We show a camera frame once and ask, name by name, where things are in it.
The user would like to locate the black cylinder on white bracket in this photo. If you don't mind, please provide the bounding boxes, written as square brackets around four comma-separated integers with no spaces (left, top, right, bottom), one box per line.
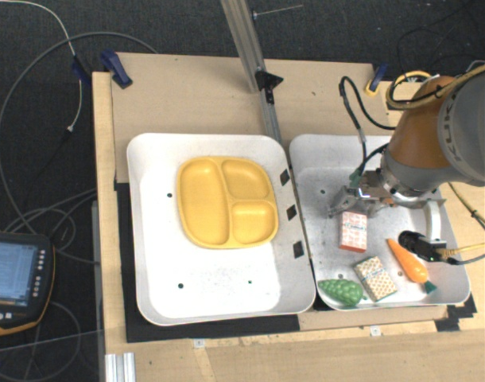
[398,198,448,263]

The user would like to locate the white plastic tray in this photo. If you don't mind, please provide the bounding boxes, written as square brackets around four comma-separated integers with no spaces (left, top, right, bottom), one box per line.
[126,132,317,327]
[289,134,472,312]

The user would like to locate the green grapes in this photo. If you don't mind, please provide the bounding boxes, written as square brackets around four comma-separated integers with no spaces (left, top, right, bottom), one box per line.
[316,278,367,308]

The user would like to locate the yellow divided plate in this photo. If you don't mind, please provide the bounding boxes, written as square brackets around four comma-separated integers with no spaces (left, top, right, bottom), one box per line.
[177,156,280,251]

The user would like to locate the orange and white carton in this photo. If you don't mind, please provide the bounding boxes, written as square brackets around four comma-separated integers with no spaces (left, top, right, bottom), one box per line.
[338,210,369,254]

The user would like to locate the white patterned carton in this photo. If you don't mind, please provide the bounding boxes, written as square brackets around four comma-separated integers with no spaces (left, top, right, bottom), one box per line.
[353,255,399,303]

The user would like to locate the brown cardboard board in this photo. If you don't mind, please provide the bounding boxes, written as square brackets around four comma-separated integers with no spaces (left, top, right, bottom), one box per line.
[110,52,450,333]

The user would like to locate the orange carrot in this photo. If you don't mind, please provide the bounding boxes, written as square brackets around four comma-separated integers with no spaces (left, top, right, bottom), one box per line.
[386,237,439,295]

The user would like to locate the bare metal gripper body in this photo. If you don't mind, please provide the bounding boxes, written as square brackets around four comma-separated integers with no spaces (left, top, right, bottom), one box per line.
[354,169,447,210]

